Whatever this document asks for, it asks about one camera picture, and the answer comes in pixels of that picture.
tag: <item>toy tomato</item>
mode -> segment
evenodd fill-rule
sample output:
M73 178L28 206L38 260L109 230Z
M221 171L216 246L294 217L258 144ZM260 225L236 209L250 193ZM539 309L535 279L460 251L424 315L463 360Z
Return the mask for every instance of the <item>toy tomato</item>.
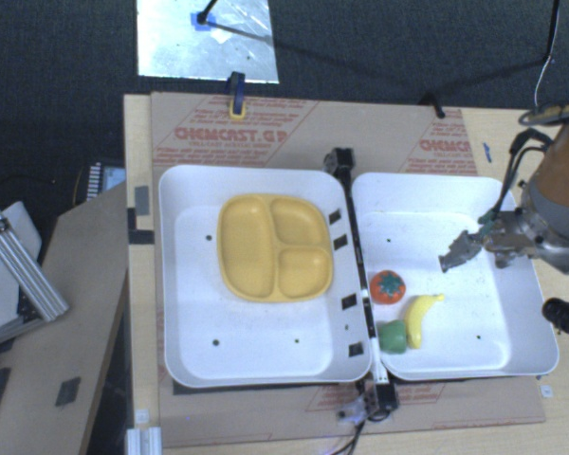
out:
M402 299L407 287L394 271L384 270L371 280L369 291L375 303L391 305Z

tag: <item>yellow banana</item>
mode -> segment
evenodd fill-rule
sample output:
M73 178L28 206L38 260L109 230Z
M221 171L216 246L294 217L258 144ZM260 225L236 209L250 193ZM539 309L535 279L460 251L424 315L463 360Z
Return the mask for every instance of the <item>yellow banana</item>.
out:
M445 295L420 295L413 299L405 313L407 326L407 342L412 349L421 347L421 322L426 312L437 302L445 299Z

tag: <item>white cable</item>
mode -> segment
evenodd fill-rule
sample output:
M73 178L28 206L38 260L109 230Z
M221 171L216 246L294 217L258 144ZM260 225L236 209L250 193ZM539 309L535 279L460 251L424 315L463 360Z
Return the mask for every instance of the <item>white cable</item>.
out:
M533 92L533 103L535 104L536 108L539 106L539 104L538 104L538 91L540 90L541 80L543 79L543 75L545 74L546 69L548 68L548 65L550 65L550 61L552 61L552 53L554 52L554 44L557 41L557 33L559 32L559 16L560 16L560 12L557 11L557 21L554 25L554 35L552 36L552 47L550 49L550 54L548 54L548 58L546 59L546 62L543 64L543 67L541 68L540 78L538 79L538 83L535 85L535 91Z

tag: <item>white plastic object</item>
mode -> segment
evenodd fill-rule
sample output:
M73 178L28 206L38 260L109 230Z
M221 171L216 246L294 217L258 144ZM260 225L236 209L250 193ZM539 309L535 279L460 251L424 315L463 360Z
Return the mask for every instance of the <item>white plastic object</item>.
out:
M383 270L407 285L403 300L374 304L376 322L403 319L413 297L444 293L424 317L422 347L381 354L388 370L412 381L551 372L559 349L541 315L543 297L525 257L499 269L481 251L443 274L438 261L463 229L475 232L501 183L485 177L365 173L353 197L367 281ZM515 208L509 193L503 209Z
M36 258L40 251L41 239L36 227L22 202L16 202L3 211L17 237L29 252ZM0 327L17 318L19 301L19 284L0 260Z
M224 284L217 258L217 222L236 195L274 193L313 203L329 226L333 281L312 300L243 300ZM371 363L346 201L327 173L182 165L160 179L160 241L165 360L179 383L197 387L349 382ZM356 295L356 304L342 299Z

